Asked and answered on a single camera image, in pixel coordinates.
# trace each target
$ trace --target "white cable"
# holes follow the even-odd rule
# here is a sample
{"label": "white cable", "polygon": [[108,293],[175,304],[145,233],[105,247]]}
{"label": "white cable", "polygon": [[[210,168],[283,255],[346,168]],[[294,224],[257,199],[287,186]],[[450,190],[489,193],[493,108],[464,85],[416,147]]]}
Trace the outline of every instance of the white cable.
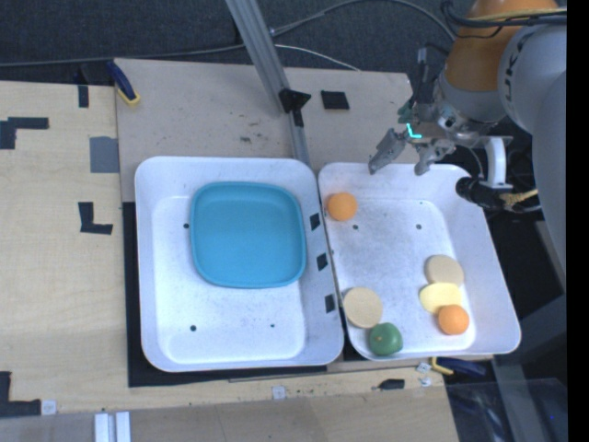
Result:
{"label": "white cable", "polygon": [[346,64],[342,61],[338,61],[337,59],[334,59],[333,57],[329,57],[328,55],[322,54],[320,52],[315,52],[315,51],[311,51],[310,49],[299,48],[296,46],[286,46],[284,44],[274,44],[274,45],[280,49],[292,49],[295,51],[307,52],[309,54],[313,54],[318,57],[322,57],[323,59],[327,59],[328,61],[332,61],[335,64],[339,64],[339,65],[343,65],[344,67],[348,67],[349,69],[355,70],[356,72],[362,72],[362,70],[360,70],[358,67],[354,67],[353,65]]}

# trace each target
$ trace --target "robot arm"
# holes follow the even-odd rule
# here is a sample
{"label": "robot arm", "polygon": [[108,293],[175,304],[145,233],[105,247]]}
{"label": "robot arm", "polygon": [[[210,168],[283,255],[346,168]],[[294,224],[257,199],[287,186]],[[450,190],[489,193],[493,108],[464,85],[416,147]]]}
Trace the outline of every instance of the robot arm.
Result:
{"label": "robot arm", "polygon": [[566,9],[554,0],[475,0],[462,18],[445,0],[443,10],[462,26],[436,78],[433,102],[410,99],[398,119],[407,129],[387,132],[369,170],[376,173],[407,144],[420,156],[416,175],[457,145],[484,148],[487,178],[465,178],[456,191],[486,209],[509,209],[505,146],[511,139],[490,135],[508,116],[532,135],[537,195],[566,271]]}

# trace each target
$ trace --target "white plastic container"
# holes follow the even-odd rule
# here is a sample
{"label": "white plastic container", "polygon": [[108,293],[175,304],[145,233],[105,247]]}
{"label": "white plastic container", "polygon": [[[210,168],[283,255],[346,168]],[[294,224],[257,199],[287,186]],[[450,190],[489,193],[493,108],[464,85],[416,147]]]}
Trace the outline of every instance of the white plastic container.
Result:
{"label": "white plastic container", "polygon": [[[395,324],[403,337],[399,352],[378,356],[368,330],[348,322],[351,343],[365,358],[507,354],[519,344],[519,321],[484,213],[456,194],[465,176],[451,165],[432,165],[421,176],[412,164],[389,164],[370,175],[366,164],[333,163],[319,172],[323,204],[337,192],[358,202],[349,221],[325,217],[341,296],[356,286],[373,289],[383,302],[381,321]],[[424,264],[434,254],[456,259],[464,270],[460,288],[470,325],[461,335],[442,333],[419,300],[428,285]]]}
{"label": "white plastic container", "polygon": [[[300,203],[306,269],[281,287],[212,285],[191,255],[191,199],[218,181],[283,187]],[[317,180],[293,159],[151,157],[135,172],[141,337],[168,372],[320,366],[343,347]]]}

